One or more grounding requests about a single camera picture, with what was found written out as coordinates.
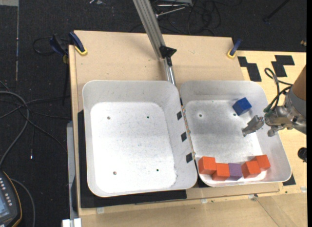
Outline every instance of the yellow clamp pad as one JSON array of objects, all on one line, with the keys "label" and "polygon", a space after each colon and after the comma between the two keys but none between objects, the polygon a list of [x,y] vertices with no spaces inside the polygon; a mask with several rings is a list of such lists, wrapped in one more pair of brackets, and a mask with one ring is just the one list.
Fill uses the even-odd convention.
[{"label": "yellow clamp pad", "polygon": [[235,56],[236,56],[236,52],[235,52],[233,55],[231,55],[231,54],[230,54],[231,51],[232,51],[232,49],[229,50],[227,56],[228,56],[230,59],[234,59]]},{"label": "yellow clamp pad", "polygon": [[75,46],[75,49],[76,49],[76,50],[77,50],[77,52],[79,52],[79,54],[80,54],[80,55],[82,55],[82,56],[84,56],[84,55],[86,55],[86,54],[88,53],[87,48],[84,48],[84,52],[81,52],[81,51],[79,50],[79,48],[78,48],[78,47],[76,47],[76,46]]}]

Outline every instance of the wooden table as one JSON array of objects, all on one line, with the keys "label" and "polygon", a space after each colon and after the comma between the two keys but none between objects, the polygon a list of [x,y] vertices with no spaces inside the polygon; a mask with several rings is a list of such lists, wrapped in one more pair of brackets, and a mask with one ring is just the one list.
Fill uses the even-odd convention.
[{"label": "wooden table", "polygon": [[[69,47],[72,113],[74,129],[75,163],[78,205],[80,205],[78,120],[83,109],[82,88],[91,80],[164,80],[162,62],[159,62],[146,34],[95,31],[75,32],[88,49],[81,56]],[[241,68],[237,57],[226,56],[232,48],[231,38],[164,35],[168,46],[178,49],[173,65],[178,89],[188,80],[249,80],[248,72]],[[248,63],[257,63],[262,77],[259,84],[268,100],[275,96],[275,85],[264,75],[265,67],[272,67],[274,55],[291,55],[295,66],[286,66],[285,81],[294,82],[306,63],[304,53],[273,53],[238,51]],[[187,190],[187,200],[122,205],[96,208],[78,207],[83,227],[103,226],[306,226],[307,166],[297,156],[299,148],[306,146],[306,136],[295,131],[280,133],[288,155],[296,185],[282,183],[227,186],[219,188],[193,187]],[[257,194],[256,200],[248,195]]]}]

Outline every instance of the black bracket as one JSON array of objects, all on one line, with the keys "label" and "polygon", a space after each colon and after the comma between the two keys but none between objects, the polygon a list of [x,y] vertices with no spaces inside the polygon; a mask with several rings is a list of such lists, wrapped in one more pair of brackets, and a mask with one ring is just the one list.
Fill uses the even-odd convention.
[{"label": "black bracket", "polygon": [[167,59],[168,66],[172,66],[171,56],[176,52],[176,49],[167,46],[161,46],[159,49],[161,56]]}]

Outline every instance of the blue block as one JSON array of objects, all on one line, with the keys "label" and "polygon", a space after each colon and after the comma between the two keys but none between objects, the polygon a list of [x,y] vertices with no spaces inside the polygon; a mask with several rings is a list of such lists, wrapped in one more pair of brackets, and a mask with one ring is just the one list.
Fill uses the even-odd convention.
[{"label": "blue block", "polygon": [[233,105],[233,109],[238,116],[248,112],[252,105],[248,102],[246,98],[242,98]]}]

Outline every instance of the purple block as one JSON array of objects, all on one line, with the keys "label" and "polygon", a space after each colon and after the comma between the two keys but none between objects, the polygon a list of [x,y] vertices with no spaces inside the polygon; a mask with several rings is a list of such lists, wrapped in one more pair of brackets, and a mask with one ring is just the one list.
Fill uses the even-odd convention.
[{"label": "purple block", "polygon": [[228,180],[237,181],[243,176],[242,168],[240,164],[229,163],[230,177]]}]

